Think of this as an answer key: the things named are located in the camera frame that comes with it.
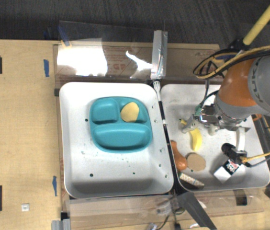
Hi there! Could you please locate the yellow banana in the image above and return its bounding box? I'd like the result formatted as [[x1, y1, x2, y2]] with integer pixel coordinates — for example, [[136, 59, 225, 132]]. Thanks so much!
[[179, 118, 203, 152]]

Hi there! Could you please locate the white carton with red print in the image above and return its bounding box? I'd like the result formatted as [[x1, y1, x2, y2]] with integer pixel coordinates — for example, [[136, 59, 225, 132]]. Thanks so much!
[[213, 159, 240, 184]]

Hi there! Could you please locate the brown round biscuit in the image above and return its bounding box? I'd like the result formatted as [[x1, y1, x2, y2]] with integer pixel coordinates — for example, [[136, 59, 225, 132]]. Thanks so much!
[[186, 152, 207, 172]]

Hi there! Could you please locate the white plastic tray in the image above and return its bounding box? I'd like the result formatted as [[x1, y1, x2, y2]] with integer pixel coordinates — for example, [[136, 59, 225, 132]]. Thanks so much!
[[160, 83, 270, 193], [58, 81, 175, 199]]

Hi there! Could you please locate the thin black and white rod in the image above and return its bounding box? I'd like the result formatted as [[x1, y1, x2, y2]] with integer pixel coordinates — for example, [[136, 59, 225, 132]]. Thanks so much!
[[153, 80, 175, 170]]

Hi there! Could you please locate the black cylinder on white bracket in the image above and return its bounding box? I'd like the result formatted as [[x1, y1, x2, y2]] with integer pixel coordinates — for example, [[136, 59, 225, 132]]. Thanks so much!
[[221, 126, 248, 165]]

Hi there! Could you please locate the orange carrot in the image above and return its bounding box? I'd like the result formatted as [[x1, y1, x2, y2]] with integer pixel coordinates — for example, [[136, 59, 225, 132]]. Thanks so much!
[[170, 139, 188, 172]]

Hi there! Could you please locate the yellow toy potato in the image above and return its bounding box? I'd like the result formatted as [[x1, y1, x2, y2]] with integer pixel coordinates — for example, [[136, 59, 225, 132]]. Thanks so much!
[[120, 102, 140, 123]]

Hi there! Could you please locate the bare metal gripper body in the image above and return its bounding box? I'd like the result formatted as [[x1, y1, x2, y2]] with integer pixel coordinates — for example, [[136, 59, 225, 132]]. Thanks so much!
[[192, 103, 224, 129]]

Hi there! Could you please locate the teal divided plate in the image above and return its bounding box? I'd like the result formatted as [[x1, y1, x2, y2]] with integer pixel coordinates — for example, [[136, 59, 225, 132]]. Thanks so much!
[[89, 96, 153, 153]]

